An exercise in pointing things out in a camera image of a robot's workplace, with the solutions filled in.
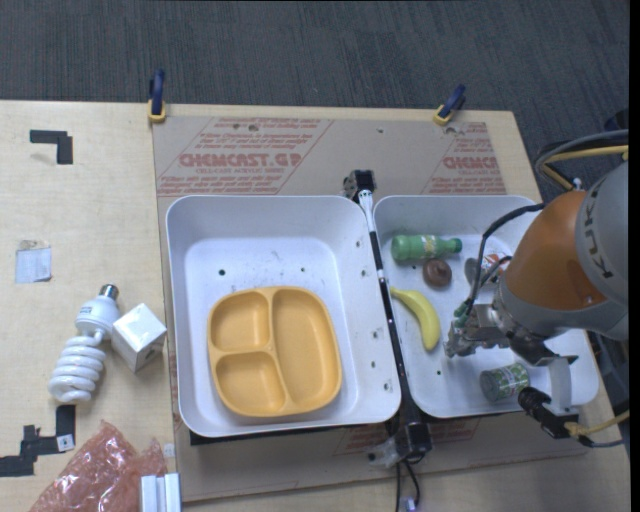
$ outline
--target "green can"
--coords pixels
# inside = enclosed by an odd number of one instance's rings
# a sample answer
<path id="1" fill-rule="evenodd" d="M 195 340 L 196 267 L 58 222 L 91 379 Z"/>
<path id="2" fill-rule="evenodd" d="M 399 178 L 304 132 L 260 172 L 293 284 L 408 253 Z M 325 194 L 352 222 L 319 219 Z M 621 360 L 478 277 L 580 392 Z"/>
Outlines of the green can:
<path id="1" fill-rule="evenodd" d="M 490 402 L 512 396 L 529 385 L 529 372 L 520 363 L 485 370 L 480 374 L 480 387 Z"/>

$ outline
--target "clamp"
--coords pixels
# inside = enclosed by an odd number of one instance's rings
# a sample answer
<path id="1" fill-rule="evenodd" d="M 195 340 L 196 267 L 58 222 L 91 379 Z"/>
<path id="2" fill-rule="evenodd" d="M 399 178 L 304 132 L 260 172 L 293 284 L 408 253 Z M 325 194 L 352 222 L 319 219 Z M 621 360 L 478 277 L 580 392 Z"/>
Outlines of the clamp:
<path id="1" fill-rule="evenodd" d="M 164 70 L 159 68 L 155 70 L 153 77 L 149 81 L 149 101 L 147 105 L 149 107 L 149 120 L 152 123 L 162 123 L 167 117 L 165 103 L 162 99 L 163 85 Z"/>
<path id="2" fill-rule="evenodd" d="M 433 115 L 433 122 L 439 124 L 440 126 L 444 126 L 453 117 L 453 113 L 455 110 L 460 109 L 464 100 L 466 100 L 464 96 L 464 90 L 466 87 L 462 84 L 458 85 L 453 91 L 453 94 L 449 96 L 449 99 L 438 107 L 438 110 Z"/>

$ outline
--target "white block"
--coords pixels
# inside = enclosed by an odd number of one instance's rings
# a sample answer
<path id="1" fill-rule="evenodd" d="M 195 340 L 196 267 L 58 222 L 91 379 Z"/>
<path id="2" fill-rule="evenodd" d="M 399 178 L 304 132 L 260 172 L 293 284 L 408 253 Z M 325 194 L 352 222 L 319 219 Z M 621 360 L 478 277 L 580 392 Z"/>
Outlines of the white block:
<path id="1" fill-rule="evenodd" d="M 139 304 L 114 322 L 111 346 L 135 373 L 162 353 L 166 333 L 153 312 Z"/>

